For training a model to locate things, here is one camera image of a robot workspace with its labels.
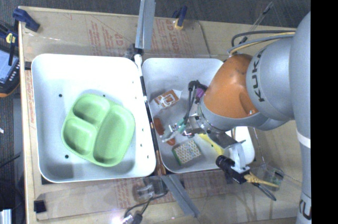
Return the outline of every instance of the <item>blue clamp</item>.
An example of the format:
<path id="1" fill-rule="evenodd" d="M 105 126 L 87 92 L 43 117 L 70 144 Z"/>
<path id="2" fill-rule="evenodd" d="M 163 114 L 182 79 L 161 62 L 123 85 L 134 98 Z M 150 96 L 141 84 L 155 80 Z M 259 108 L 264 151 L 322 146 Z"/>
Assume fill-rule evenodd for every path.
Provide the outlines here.
<path id="1" fill-rule="evenodd" d="M 37 32 L 40 27 L 40 24 L 35 22 L 34 19 L 25 10 L 15 9 L 13 12 L 13 18 L 17 21 L 26 22 L 25 27 L 33 32 Z"/>
<path id="2" fill-rule="evenodd" d="M 34 32 L 37 32 L 40 27 L 40 24 L 35 22 L 35 20 L 32 19 L 25 10 L 16 8 L 13 12 L 13 17 L 15 20 L 14 26 L 0 21 L 0 37 L 4 38 L 6 43 L 10 45 L 10 58 L 8 60 L 9 66 L 12 65 L 15 47 L 18 46 L 18 22 L 25 22 L 25 27 Z"/>
<path id="3" fill-rule="evenodd" d="M 175 28 L 178 30 L 181 30 L 183 28 L 183 21 L 184 21 L 187 9 L 188 7 L 184 5 L 183 7 L 175 11 L 172 16 L 172 18 L 176 18 Z"/>

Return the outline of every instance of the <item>yellow handle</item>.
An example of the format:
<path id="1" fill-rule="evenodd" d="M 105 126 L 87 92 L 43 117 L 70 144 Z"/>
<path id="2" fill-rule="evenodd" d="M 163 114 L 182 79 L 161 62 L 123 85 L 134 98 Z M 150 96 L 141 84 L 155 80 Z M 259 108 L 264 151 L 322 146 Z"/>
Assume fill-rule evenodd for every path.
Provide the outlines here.
<path id="1" fill-rule="evenodd" d="M 214 142 L 209 136 L 208 134 L 199 134 L 199 136 L 205 140 L 206 142 L 209 142 L 211 144 L 211 146 L 216 150 L 217 155 L 222 155 L 224 154 L 224 149 L 218 145 L 216 142 Z"/>
<path id="2" fill-rule="evenodd" d="M 250 174 L 246 174 L 244 175 L 245 180 L 247 180 L 249 183 L 259 183 L 259 184 L 266 184 L 275 188 L 278 188 L 279 185 L 278 184 L 273 184 L 270 182 L 266 182 L 261 180 L 260 178 L 258 178 L 257 176 L 255 176 L 252 172 L 250 172 Z"/>

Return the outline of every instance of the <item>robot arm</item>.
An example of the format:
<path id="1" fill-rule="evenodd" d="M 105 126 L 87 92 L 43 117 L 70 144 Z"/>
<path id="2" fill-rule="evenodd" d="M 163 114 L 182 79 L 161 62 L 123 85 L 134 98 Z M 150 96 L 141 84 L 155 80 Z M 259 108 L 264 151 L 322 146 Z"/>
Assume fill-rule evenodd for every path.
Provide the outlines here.
<path id="1" fill-rule="evenodd" d="M 253 57 L 230 56 L 198 107 L 200 128 L 209 136 L 236 126 L 270 130 L 295 120 L 303 162 L 297 224 L 312 222 L 310 29 L 308 13 L 294 36 L 275 41 Z"/>

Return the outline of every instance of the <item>wooden table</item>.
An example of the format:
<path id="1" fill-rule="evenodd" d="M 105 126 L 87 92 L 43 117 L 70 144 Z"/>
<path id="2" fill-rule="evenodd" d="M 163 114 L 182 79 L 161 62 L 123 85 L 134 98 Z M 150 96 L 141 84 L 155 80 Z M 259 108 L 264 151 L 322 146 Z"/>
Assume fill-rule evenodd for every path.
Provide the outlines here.
<path id="1" fill-rule="evenodd" d="M 38 166 L 34 99 L 29 66 L 35 56 L 41 53 L 121 55 L 124 47 L 133 43 L 135 39 L 138 17 L 35 7 L 21 8 L 41 24 L 37 33 L 26 29 L 21 22 L 19 25 L 27 223 L 118 223 L 125 208 L 137 203 L 129 194 L 135 184 L 140 184 L 140 179 L 62 184 L 42 182 Z M 226 49 L 231 47 L 231 38 L 251 28 L 251 25 L 244 24 L 186 21 L 182 32 L 173 35 L 172 24 L 171 18 L 155 18 L 152 46 L 157 48 L 154 51 L 157 55 L 176 57 L 198 55 L 223 60 L 227 58 Z M 257 28 L 257 30 L 268 29 L 285 28 L 268 26 Z M 178 48 L 175 45 L 177 41 L 184 42 L 183 47 Z M 170 48 L 163 53 L 161 47 L 165 45 Z M 253 55 L 261 47 L 262 45 L 255 45 L 245 49 L 245 52 Z M 248 184 L 226 187 L 222 171 L 183 175 L 187 182 L 188 193 L 197 207 L 201 208 L 199 218 L 201 223 L 219 223 L 227 218 L 229 223 L 283 218 L 286 221 L 296 216 L 301 192 L 302 163 L 294 122 L 267 132 L 257 130 L 252 136 L 258 159 L 253 166 L 265 163 L 278 167 L 287 174 L 285 179 L 287 187 L 283 193 L 282 189 L 279 192 L 281 201 L 276 205 L 264 198 L 261 201 L 258 191 L 252 190 Z M 216 181 L 205 185 L 200 182 L 200 178 L 205 179 L 204 183 Z M 233 191 L 243 195 L 245 199 L 248 198 L 246 194 L 248 193 L 249 200 L 240 205 L 240 199 L 236 195 L 229 194 Z M 37 200 L 46 201 L 46 212 L 34 211 L 34 201 Z M 225 211 L 226 216 L 220 213 L 222 211 Z M 170 195 L 149 206 L 144 217 L 145 223 L 160 221 L 199 223 L 192 217 L 184 216 Z"/>

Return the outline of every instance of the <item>metal bracket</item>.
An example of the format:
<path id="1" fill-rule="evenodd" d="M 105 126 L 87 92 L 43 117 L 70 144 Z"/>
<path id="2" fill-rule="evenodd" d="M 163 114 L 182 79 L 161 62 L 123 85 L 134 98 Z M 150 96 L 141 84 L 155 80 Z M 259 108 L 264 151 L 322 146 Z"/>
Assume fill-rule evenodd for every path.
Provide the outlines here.
<path id="1" fill-rule="evenodd" d="M 141 0 L 135 41 L 137 49 L 151 48 L 155 5 L 155 0 Z"/>
<path id="2" fill-rule="evenodd" d="M 172 195 L 178 202 L 184 214 L 198 217 L 200 212 L 193 201 L 190 199 L 189 195 L 183 188 L 182 183 L 175 174 L 161 176 L 162 180 L 171 191 Z"/>

